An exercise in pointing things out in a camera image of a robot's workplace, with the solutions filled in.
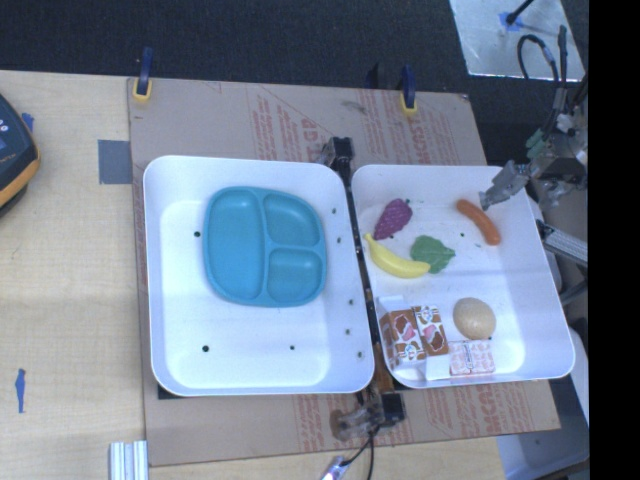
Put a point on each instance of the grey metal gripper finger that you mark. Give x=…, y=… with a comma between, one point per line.
x=554, y=192
x=505, y=183

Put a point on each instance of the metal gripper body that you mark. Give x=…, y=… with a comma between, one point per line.
x=565, y=165

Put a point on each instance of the orange sausage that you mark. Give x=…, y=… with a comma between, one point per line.
x=481, y=219

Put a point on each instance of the white plastic tray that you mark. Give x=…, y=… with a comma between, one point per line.
x=525, y=288
x=250, y=348

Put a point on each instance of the green lettuce leaf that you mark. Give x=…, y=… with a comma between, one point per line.
x=432, y=253

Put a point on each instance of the purple grapes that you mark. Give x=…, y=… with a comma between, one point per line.
x=393, y=219

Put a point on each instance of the yellow banana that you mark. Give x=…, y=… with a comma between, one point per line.
x=395, y=265

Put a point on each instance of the thin black rod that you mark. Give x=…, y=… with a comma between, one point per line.
x=358, y=238

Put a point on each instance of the brown and pink carton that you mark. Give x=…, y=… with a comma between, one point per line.
x=431, y=330

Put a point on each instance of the small orange and white carton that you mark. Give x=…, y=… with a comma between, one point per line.
x=471, y=358

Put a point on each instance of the brown and white milk carton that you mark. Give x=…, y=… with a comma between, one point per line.
x=400, y=335

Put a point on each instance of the blue divided plate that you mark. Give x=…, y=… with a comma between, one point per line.
x=235, y=248

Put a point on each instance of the brown cardboard board red print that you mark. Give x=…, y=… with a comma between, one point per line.
x=200, y=118

